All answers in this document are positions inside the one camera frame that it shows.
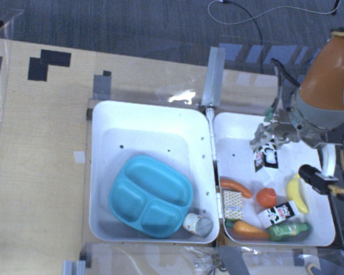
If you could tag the white plastic tray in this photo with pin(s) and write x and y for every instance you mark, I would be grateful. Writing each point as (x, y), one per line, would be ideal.
(240, 139)
(161, 127)

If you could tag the green bottle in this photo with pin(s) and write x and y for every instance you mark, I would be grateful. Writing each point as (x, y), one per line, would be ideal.
(286, 231)

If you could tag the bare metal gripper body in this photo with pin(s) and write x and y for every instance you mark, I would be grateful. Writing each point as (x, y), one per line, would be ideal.
(283, 129)

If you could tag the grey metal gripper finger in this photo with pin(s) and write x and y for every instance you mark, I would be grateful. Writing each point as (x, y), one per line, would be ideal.
(257, 137)
(280, 142)

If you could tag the black cylinder on white bracket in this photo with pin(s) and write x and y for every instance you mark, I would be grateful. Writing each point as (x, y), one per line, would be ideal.
(312, 176)

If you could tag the orange sausage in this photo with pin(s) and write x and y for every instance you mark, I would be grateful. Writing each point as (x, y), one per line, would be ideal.
(235, 187)

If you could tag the cow print milk carton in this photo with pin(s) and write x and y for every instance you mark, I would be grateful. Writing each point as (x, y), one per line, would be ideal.
(277, 215)
(265, 159)

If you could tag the white and red small can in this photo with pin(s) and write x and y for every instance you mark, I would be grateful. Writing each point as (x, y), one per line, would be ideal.
(196, 223)

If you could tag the yellow banana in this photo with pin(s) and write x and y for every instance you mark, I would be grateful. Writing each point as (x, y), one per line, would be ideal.
(296, 194)

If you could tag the blue divided plate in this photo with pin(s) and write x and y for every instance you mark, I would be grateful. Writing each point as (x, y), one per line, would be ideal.
(150, 191)

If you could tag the yellow patterned packet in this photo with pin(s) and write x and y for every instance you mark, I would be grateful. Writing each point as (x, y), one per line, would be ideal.
(233, 204)

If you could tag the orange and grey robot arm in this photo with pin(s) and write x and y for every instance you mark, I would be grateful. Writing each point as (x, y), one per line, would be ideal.
(325, 75)

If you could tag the orange carrot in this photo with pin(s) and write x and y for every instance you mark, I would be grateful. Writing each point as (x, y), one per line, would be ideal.
(249, 230)

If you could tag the thin black and white rod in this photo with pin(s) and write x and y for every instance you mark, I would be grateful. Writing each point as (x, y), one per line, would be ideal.
(213, 137)

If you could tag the red rounded toy food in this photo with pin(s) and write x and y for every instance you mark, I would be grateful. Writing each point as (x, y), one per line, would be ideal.
(266, 197)

